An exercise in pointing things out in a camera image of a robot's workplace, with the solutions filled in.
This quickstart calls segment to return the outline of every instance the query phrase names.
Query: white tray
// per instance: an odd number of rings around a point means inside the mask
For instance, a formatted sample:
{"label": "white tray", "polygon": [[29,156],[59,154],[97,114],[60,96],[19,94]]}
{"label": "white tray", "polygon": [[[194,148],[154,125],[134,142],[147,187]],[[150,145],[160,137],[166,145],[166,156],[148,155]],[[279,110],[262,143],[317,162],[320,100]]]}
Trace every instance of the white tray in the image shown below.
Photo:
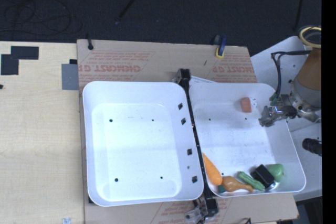
{"label": "white tray", "polygon": [[[190,98],[203,153],[215,164],[223,176],[237,177],[239,171],[250,174],[263,164],[281,163],[284,175],[268,192],[236,190],[218,196],[242,196],[267,193],[297,192],[304,189],[304,175],[286,120],[262,127],[258,119],[274,89],[263,83],[195,83],[190,87]],[[249,97],[252,112],[241,110],[240,100]]]}
{"label": "white tray", "polygon": [[88,193],[99,206],[193,200],[204,188],[187,99],[172,82],[83,90]]}

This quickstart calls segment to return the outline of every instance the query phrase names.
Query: orange toy carrot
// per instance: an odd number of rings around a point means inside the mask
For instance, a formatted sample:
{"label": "orange toy carrot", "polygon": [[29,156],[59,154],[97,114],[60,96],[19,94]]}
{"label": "orange toy carrot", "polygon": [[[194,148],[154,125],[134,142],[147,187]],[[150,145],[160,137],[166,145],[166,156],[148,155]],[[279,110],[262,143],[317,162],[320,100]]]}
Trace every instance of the orange toy carrot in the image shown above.
{"label": "orange toy carrot", "polygon": [[208,179],[215,186],[219,186],[223,181],[223,178],[220,172],[204,153],[202,153],[202,155],[203,155],[205,171],[206,171],[206,174],[208,175]]}

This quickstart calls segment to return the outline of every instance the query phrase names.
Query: yellow ring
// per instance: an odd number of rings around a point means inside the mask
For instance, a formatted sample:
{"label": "yellow ring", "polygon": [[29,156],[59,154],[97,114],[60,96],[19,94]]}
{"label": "yellow ring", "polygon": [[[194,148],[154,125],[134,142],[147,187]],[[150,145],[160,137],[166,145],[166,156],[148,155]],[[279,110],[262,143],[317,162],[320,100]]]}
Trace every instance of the yellow ring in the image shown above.
{"label": "yellow ring", "polygon": [[315,43],[309,42],[303,37],[303,33],[306,32],[307,30],[319,30],[322,32],[322,28],[317,27],[317,26],[309,26],[309,27],[302,29],[299,33],[299,38],[305,45],[313,47],[313,48],[321,49],[322,44],[315,44]]}

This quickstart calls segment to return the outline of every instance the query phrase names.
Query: black fabric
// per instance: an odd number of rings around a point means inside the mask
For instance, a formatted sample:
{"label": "black fabric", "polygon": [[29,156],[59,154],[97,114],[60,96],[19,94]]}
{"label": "black fabric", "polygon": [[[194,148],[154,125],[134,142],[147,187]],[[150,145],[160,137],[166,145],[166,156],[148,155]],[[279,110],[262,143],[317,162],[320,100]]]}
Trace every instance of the black fabric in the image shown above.
{"label": "black fabric", "polygon": [[[91,39],[247,46],[252,55],[297,35],[300,0],[0,0],[0,40]],[[321,0],[303,0],[298,27],[321,26]]]}

